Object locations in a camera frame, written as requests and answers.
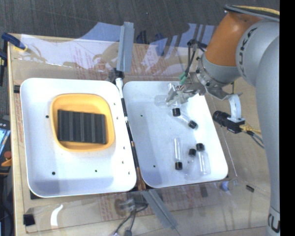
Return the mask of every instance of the white tray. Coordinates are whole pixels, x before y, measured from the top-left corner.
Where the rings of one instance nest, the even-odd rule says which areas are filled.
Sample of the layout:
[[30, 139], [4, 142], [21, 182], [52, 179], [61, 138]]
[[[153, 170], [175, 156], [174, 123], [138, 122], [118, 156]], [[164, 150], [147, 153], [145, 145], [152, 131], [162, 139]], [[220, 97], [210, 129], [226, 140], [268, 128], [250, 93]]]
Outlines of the white tray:
[[[39, 197], [125, 192], [136, 183], [135, 166], [117, 87], [106, 81], [39, 79], [21, 85], [27, 176]], [[61, 94], [90, 93], [103, 97], [111, 109], [115, 141], [107, 149], [69, 152], [55, 141], [51, 102]]]
[[[187, 112], [199, 127], [191, 129], [183, 126], [168, 114], [168, 107], [157, 107], [154, 104], [155, 96], [167, 94], [168, 83], [128, 82], [123, 88], [128, 120], [145, 183], [153, 188], [161, 188], [224, 179], [228, 166], [205, 97], [196, 95], [182, 105], [181, 110]], [[184, 170], [175, 170], [173, 137], [180, 137], [183, 141], [183, 166], [187, 165], [189, 149], [196, 148], [196, 143], [203, 143], [209, 156], [211, 173], [190, 177]]]

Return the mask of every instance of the black slotted foam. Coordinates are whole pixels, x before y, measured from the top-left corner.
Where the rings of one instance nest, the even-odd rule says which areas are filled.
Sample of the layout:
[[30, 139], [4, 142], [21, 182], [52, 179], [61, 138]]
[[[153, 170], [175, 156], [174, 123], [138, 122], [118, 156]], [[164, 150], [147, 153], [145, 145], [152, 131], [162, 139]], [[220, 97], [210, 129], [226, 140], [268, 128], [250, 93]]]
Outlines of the black slotted foam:
[[105, 115], [58, 110], [58, 140], [106, 144]]

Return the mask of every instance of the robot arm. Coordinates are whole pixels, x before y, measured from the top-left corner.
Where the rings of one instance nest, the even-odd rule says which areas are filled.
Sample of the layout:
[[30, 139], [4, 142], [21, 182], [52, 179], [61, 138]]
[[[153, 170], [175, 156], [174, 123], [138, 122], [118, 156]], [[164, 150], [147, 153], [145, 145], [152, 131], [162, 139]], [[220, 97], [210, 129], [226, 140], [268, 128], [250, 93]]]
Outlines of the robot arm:
[[[271, 185], [267, 235], [279, 236], [279, 12], [228, 5], [225, 9], [228, 13], [200, 58], [196, 73], [189, 73], [175, 95], [182, 95], [181, 103], [206, 92], [231, 102], [234, 94], [226, 93], [223, 87], [239, 77], [256, 88]], [[221, 117], [221, 112], [214, 114], [213, 119]], [[233, 124], [231, 131], [236, 133], [234, 127], [241, 122], [226, 118]]]

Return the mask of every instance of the gray carpet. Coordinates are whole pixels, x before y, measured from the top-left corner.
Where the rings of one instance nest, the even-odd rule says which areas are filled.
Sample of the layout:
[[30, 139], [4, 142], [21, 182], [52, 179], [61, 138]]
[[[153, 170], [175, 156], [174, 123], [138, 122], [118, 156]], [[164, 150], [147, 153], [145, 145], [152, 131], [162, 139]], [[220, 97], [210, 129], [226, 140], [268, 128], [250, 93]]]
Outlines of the gray carpet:
[[[170, 44], [190, 24], [217, 26], [223, 6], [249, 5], [280, 10], [280, 0], [0, 0], [0, 48], [3, 32], [78, 38], [97, 22], [133, 22], [135, 36], [147, 31], [153, 42], [161, 33]], [[7, 74], [0, 87], [0, 118], [9, 114]], [[2, 201], [0, 180], [0, 201]]]

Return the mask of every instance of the black cap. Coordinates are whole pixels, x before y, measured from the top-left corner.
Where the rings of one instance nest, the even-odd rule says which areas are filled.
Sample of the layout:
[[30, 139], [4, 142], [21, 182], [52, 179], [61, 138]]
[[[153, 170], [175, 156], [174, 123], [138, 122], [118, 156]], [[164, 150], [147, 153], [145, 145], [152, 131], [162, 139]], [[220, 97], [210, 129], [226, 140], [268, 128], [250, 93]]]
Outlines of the black cap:
[[175, 170], [182, 170], [182, 162], [175, 162]]
[[193, 120], [189, 121], [188, 126], [191, 128], [196, 128], [198, 125], [196, 122], [194, 122]]
[[173, 116], [180, 116], [180, 108], [173, 108]]
[[191, 148], [191, 149], [189, 150], [189, 155], [190, 155], [190, 156], [196, 156], [196, 154], [197, 154], [197, 151], [196, 151], [194, 148]]
[[197, 151], [203, 151], [205, 150], [205, 146], [202, 143], [198, 143], [196, 145]]

